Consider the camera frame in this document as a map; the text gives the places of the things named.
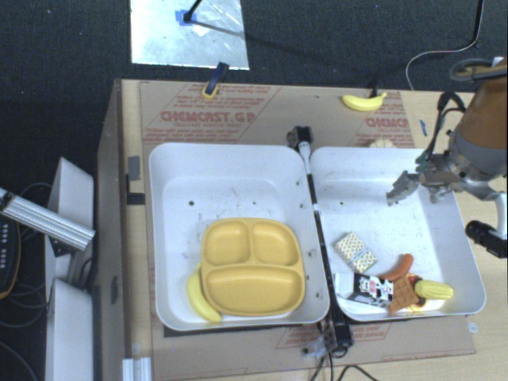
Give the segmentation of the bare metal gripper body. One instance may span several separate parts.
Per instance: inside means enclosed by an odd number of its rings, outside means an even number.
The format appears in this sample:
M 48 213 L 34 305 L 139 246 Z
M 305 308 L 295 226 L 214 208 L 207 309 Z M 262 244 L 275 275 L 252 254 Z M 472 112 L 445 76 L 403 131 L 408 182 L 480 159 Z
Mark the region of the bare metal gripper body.
M 451 184 L 456 193 L 466 192 L 479 200 L 495 200 L 502 192 L 489 182 L 494 178 L 480 171 L 462 155 L 446 152 L 433 154 L 418 166 L 419 183 L 428 190 L 431 185 Z

